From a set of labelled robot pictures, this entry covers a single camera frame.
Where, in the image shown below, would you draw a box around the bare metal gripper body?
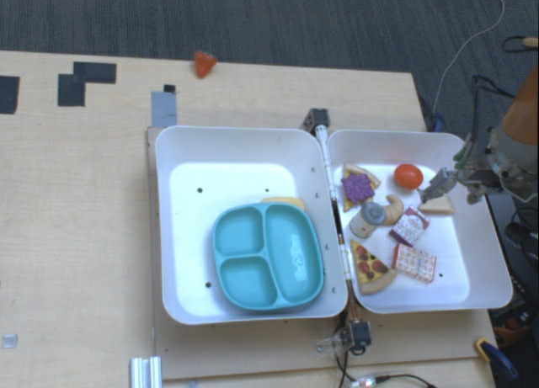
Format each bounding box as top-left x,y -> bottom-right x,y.
456,157 -> 539,202

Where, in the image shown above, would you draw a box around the toy sandwich wedge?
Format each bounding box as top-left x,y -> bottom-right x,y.
417,193 -> 456,216

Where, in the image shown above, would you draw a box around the red toy tomato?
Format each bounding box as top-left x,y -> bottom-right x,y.
392,162 -> 424,191

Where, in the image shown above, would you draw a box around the tan toy croissant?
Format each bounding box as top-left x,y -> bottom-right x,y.
377,194 -> 406,226

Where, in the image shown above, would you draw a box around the small white and purple carton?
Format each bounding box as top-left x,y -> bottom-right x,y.
387,205 -> 431,248

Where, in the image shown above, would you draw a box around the white plastic tray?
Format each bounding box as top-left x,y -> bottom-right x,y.
326,128 -> 515,316
154,125 -> 350,327

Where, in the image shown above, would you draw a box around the toy pizza slice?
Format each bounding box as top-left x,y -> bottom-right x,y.
341,162 -> 382,214
350,238 -> 398,296

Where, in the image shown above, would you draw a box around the purple toy grapes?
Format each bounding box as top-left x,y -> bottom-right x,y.
340,173 -> 376,205

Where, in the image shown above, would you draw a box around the small white and orange carton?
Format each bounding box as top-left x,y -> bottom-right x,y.
391,242 -> 438,284

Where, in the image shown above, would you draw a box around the thin black and white rod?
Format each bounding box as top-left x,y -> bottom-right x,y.
315,124 -> 360,325

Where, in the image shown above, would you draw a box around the yellow toy bread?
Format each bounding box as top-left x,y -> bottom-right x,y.
259,195 -> 307,212

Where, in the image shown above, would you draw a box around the blue divided plate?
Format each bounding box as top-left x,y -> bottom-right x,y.
211,202 -> 326,316

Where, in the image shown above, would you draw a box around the orange toy carrot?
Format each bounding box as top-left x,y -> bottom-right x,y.
193,50 -> 219,80

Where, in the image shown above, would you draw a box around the black block with wires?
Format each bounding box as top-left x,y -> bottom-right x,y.
299,108 -> 331,132
344,320 -> 374,356

